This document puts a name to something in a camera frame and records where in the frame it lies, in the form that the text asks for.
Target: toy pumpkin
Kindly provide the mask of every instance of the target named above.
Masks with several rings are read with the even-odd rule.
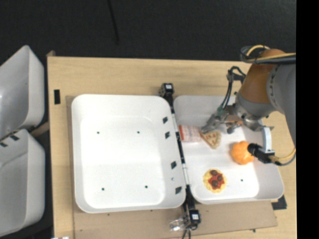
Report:
[[[233,145],[231,156],[238,164],[246,165],[254,160],[254,156],[250,154],[247,149],[248,145],[249,143],[246,141],[241,141]]]

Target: white object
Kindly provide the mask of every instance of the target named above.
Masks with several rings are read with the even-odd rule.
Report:
[[[177,124],[204,126],[223,99],[216,96],[177,97],[174,101]],[[280,198],[284,186],[276,165],[263,164],[257,159],[247,165],[239,165],[230,156],[232,144],[242,140],[263,146],[262,132],[239,127],[232,134],[227,134],[225,125],[218,130],[221,131],[221,143],[216,149],[210,148],[204,141],[182,143],[194,198],[202,204]],[[211,168],[220,170],[227,179],[226,188],[220,193],[210,192],[203,184],[203,175]]]
[[[75,200],[83,211],[183,204],[185,179],[166,100],[80,95],[71,112]]]
[[[44,68],[24,46],[0,67],[0,236],[43,215],[45,152],[24,129],[38,125],[43,115]]]

